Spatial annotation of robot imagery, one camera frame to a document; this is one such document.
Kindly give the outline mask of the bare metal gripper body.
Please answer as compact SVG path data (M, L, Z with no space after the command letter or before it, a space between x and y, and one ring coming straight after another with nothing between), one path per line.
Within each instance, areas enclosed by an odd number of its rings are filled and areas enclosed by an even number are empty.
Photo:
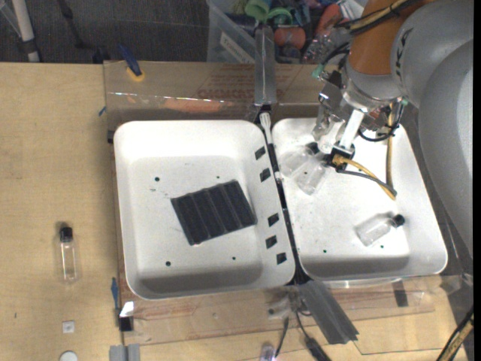
M393 97L387 98L367 94L359 89L351 80L331 80L322 78L322 88L319 93L321 105L330 114L342 120L348 120L354 110L364 115L361 127L367 130L377 130L384 127L388 121L386 108L393 102Z

